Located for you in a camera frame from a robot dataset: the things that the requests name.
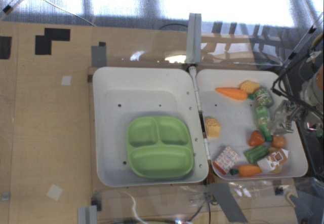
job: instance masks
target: white tray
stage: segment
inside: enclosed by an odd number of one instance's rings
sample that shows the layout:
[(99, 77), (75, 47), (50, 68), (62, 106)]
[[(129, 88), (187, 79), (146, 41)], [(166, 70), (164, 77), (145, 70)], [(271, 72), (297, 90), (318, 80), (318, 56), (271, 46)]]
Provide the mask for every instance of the white tray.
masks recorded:
[[(208, 163), (192, 79), (179, 69), (103, 67), (93, 77), (97, 172), (108, 186), (200, 182)], [(137, 117), (166, 115), (188, 127), (193, 170), (173, 180), (145, 179), (132, 172), (127, 158), (128, 124)]]
[[(257, 120), (254, 110), (257, 106), (255, 100), (246, 99), (243, 101), (228, 98), (215, 91), (216, 87), (238, 88), (245, 80), (258, 82), (262, 87), (270, 90), (277, 75), (267, 71), (242, 71), (242, 70), (214, 70), (205, 69), (198, 73), (197, 84), (201, 100), (204, 118), (213, 117), (220, 122), (221, 131), (218, 138), (209, 138), (209, 149), (212, 160), (229, 145), (239, 155), (239, 164), (247, 164), (243, 154), (251, 147), (248, 145), (251, 132), (258, 130)], [(281, 103), (283, 98), (272, 95), (274, 105), (269, 109), (273, 112)], [(303, 176), (308, 169), (305, 152), (298, 134), (296, 124), (293, 123), (293, 134), (285, 134), (286, 146), (288, 149), (288, 161), (282, 165), (279, 174), (260, 173), (252, 177), (232, 176), (229, 173), (223, 175), (214, 167), (214, 171), (225, 180), (240, 179), (265, 179), (265, 178), (284, 178)]]

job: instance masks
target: white paper square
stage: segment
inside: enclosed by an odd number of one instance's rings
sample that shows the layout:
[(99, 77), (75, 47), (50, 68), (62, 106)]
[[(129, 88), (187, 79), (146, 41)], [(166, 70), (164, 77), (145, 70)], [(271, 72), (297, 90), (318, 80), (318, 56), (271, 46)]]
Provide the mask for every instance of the white paper square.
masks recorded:
[(63, 76), (61, 85), (71, 85), (72, 76)]
[(55, 201), (58, 201), (58, 199), (61, 196), (62, 191), (63, 191), (62, 188), (59, 188), (55, 184), (52, 184), (51, 188), (47, 192), (47, 196), (50, 197), (51, 199), (55, 200)]

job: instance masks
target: green bottle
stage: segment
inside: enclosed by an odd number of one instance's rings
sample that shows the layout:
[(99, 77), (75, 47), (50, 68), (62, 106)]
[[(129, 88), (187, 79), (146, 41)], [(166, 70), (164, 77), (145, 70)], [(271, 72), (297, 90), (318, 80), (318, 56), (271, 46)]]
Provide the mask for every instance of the green bottle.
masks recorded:
[(270, 121), (270, 115), (269, 115), (268, 108), (265, 106), (258, 106), (255, 109), (255, 113), (257, 115), (259, 129), (260, 129), (262, 135), (264, 136), (264, 141), (271, 142), (272, 137), (271, 137), (270, 131), (267, 127), (267, 125)]

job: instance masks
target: green divided plate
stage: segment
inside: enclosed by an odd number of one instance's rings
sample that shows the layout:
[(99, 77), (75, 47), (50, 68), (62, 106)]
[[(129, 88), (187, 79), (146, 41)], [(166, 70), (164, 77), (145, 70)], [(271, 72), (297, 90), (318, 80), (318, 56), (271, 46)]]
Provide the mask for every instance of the green divided plate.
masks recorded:
[(145, 178), (184, 176), (194, 163), (188, 128), (175, 117), (133, 120), (127, 129), (127, 153), (133, 172)]

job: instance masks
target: white tape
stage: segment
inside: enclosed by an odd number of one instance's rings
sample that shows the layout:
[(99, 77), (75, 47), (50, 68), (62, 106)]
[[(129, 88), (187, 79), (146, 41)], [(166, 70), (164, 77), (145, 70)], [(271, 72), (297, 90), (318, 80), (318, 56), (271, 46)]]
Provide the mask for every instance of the white tape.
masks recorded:
[(61, 85), (71, 85), (72, 76), (63, 76)]
[(63, 189), (59, 188), (58, 186), (56, 186), (55, 184), (51, 185), (51, 188), (49, 189), (49, 191), (47, 192), (47, 196), (50, 197), (51, 199), (58, 201), (61, 193), (62, 193)]

